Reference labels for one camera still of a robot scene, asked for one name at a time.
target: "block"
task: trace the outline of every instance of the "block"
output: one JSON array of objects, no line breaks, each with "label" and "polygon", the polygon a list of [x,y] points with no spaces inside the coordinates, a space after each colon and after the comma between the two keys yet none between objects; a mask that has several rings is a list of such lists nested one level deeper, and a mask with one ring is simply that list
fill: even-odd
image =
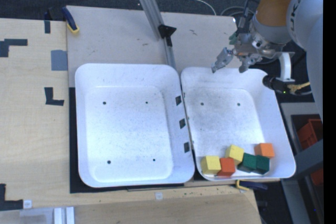
[{"label": "block", "polygon": [[203,174],[217,175],[221,170],[221,163],[218,156],[205,156],[201,160]]},{"label": "block", "polygon": [[269,162],[270,159],[268,157],[264,157],[261,155],[256,155],[257,157],[257,168],[254,170],[255,173],[264,175],[269,171]]},{"label": "block", "polygon": [[235,162],[235,165],[240,164],[243,161],[244,149],[231,145],[225,151],[225,158],[232,158]]},{"label": "block", "polygon": [[243,161],[237,165],[240,171],[251,173],[257,169],[257,156],[244,153]]},{"label": "block", "polygon": [[272,143],[259,143],[254,147],[254,153],[255,155],[261,155],[270,159],[275,156]]},{"label": "block", "polygon": [[235,161],[232,158],[220,158],[220,171],[217,176],[231,176],[236,171]]}]

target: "wooden table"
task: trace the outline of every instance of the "wooden table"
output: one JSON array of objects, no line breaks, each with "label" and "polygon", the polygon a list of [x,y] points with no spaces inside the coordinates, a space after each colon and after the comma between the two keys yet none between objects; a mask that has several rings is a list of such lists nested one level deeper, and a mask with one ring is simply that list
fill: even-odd
[{"label": "wooden table", "polygon": [[[228,19],[223,17],[222,22],[227,24]],[[234,23],[229,28],[228,32],[234,30]],[[51,31],[45,33],[42,20],[0,19],[0,29],[0,41],[28,40],[28,46],[9,46],[8,57],[0,57],[0,183],[6,184],[6,200],[31,200],[33,208],[75,206],[79,223],[106,218],[106,223],[113,223],[111,219],[157,223],[158,218],[160,223],[222,223],[224,219],[260,223],[253,191],[227,185],[233,180],[71,194],[68,71],[51,69],[51,51],[68,50],[66,23],[51,21]],[[64,104],[46,104],[45,87],[53,87],[54,99]],[[163,199],[158,200],[156,193]],[[17,217],[17,211],[1,212],[0,222],[11,223],[6,221]]]}]

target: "yellow cube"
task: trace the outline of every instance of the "yellow cube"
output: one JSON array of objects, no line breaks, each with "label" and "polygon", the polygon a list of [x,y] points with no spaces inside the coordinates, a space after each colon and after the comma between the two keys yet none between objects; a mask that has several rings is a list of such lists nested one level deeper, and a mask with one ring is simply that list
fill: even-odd
[{"label": "yellow cube", "polygon": [[205,156],[201,160],[203,174],[216,175],[221,169],[219,156]]},{"label": "yellow cube", "polygon": [[236,145],[231,145],[225,151],[225,157],[232,158],[235,161],[235,165],[238,165],[243,161],[243,156],[244,149]]}]

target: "orange cube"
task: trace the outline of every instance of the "orange cube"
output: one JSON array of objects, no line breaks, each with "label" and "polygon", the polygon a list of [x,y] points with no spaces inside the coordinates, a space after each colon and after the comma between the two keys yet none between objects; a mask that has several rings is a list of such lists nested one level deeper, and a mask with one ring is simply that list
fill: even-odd
[{"label": "orange cube", "polygon": [[221,170],[217,176],[231,176],[236,171],[235,161],[232,158],[220,158]]},{"label": "orange cube", "polygon": [[255,155],[268,157],[269,159],[275,156],[272,143],[259,143],[254,147]]}]

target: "dark green cube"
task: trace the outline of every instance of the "dark green cube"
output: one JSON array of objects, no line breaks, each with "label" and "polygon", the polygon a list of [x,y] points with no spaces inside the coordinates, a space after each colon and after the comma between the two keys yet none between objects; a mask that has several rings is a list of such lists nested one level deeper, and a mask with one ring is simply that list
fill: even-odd
[{"label": "dark green cube", "polygon": [[257,169],[257,157],[248,153],[244,153],[243,161],[237,165],[240,171],[251,173]]},{"label": "dark green cube", "polygon": [[257,155],[256,159],[257,159],[257,168],[254,172],[257,174],[264,175],[269,171],[269,158]]}]

